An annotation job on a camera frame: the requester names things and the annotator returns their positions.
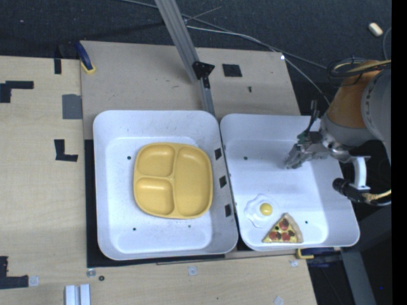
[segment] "yellow plate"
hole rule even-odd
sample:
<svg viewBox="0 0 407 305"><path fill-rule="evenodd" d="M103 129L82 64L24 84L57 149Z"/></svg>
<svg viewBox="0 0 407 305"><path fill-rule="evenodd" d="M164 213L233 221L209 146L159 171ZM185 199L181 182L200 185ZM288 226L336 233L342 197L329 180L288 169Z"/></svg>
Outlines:
<svg viewBox="0 0 407 305"><path fill-rule="evenodd" d="M134 198L141 210L164 218L197 218L212 204L212 166L194 146L144 146L134 166Z"/></svg>

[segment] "toy pizza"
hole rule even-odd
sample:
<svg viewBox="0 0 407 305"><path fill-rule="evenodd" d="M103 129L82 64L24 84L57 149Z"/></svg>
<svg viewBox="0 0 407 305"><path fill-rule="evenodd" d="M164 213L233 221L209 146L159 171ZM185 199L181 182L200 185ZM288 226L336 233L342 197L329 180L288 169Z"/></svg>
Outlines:
<svg viewBox="0 0 407 305"><path fill-rule="evenodd" d="M285 213L277 221L267 235L263 243L302 243L303 235L295 220Z"/></svg>

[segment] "yellow clamp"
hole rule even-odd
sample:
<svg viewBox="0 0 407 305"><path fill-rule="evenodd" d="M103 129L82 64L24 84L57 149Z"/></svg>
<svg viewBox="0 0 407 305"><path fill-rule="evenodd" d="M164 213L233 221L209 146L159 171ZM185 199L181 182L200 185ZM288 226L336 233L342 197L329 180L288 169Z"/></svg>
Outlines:
<svg viewBox="0 0 407 305"><path fill-rule="evenodd" d="M81 61L81 67L82 67L83 71L84 71L86 74L94 74L95 71L96 71L96 67L93 65L93 63L90 62L90 64L92 65L92 68L91 68L90 70L88 70L88 69L85 67L85 65L83 64L83 62Z"/></svg>
<svg viewBox="0 0 407 305"><path fill-rule="evenodd" d="M301 253L301 249L300 249L300 248L297 248L297 251L296 251L295 255L297 256L297 259L310 260L310 259L313 259L313 258L314 258L314 256L313 256L312 254L310 254L310 255L303 255L303 254Z"/></svg>

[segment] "gray tape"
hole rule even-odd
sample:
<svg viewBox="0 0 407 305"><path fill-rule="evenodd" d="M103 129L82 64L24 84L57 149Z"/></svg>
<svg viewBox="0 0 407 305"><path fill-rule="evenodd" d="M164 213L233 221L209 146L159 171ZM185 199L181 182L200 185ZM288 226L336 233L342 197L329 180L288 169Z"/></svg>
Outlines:
<svg viewBox="0 0 407 305"><path fill-rule="evenodd" d="M62 118L81 119L82 118L82 97L75 94L62 96Z"/></svg>

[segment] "black floor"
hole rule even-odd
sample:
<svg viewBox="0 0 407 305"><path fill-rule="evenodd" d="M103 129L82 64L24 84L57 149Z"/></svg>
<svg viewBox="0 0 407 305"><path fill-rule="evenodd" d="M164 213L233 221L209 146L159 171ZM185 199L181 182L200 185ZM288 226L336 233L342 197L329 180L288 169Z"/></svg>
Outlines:
<svg viewBox="0 0 407 305"><path fill-rule="evenodd" d="M66 58L76 58L73 44L82 39L143 44L172 44L159 12L136 4L153 0L0 0L0 55L53 58L59 47ZM188 25L219 27L242 33L284 51L331 100L336 87L323 69L331 62L350 57L391 58L392 0L176 0L181 12L193 17L210 11ZM216 24L217 27L203 23ZM385 35L375 37L368 25L376 22ZM268 50L247 39L190 29L195 46ZM296 68L287 65L301 113L310 114L310 101L323 96ZM372 155L369 182L384 191L391 185L391 169L382 147L362 148ZM358 220L377 211L356 205ZM392 239L365 251L363 259L377 304L392 304ZM343 264L310 267L319 305L353 304Z"/></svg>

